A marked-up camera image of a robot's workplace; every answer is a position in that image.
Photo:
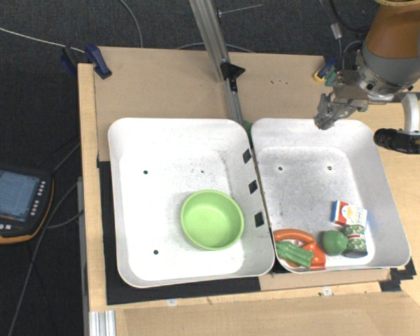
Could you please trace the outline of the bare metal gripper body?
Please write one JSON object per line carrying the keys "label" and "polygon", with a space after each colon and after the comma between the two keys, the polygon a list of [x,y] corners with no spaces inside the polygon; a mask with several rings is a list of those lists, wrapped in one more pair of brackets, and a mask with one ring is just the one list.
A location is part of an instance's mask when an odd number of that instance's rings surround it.
{"label": "bare metal gripper body", "polygon": [[366,111],[369,104],[392,102],[405,88],[405,85],[389,82],[369,69],[342,70],[329,94],[329,111]]}

